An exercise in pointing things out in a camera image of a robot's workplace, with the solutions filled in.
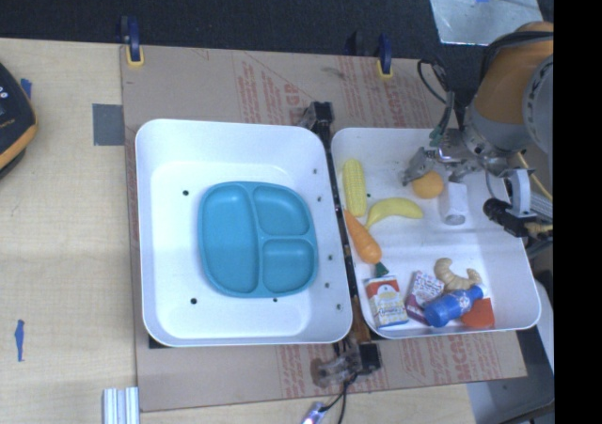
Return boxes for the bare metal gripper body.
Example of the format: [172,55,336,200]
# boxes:
[431,128,507,175]

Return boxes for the orange ball fruit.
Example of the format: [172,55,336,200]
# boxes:
[411,170,445,200]

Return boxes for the white can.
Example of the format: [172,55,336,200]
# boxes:
[438,181,470,227]

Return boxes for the yellow banana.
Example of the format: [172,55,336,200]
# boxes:
[365,196,424,229]

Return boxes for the yellow corn cob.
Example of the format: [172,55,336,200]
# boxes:
[341,158,369,218]

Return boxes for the white plastic tray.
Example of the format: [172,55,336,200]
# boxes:
[330,127,542,340]
[135,118,354,348]

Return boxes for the orange carrot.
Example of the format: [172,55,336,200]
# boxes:
[342,209,390,278]

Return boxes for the beige croissant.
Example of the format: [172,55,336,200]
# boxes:
[433,257,483,292]

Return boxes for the purple and white packet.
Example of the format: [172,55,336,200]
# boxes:
[404,270,446,326]

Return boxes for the thin black rod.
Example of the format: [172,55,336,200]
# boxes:
[321,128,366,346]

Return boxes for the blue bottle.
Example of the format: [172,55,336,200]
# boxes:
[423,284,489,329]

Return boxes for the red and white carton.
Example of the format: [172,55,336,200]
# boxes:
[363,275,409,330]

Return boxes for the red cube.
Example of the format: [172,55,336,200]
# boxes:
[460,297,497,330]

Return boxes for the blue divided plate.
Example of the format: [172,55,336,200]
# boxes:
[197,181,320,299]

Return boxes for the brown cardboard board red print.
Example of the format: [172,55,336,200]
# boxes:
[119,44,529,413]

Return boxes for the black cylinder on white bracket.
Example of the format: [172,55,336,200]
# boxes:
[483,167,542,239]

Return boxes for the black block with thin wires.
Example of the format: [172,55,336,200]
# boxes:
[298,101,336,133]
[310,340,383,386]

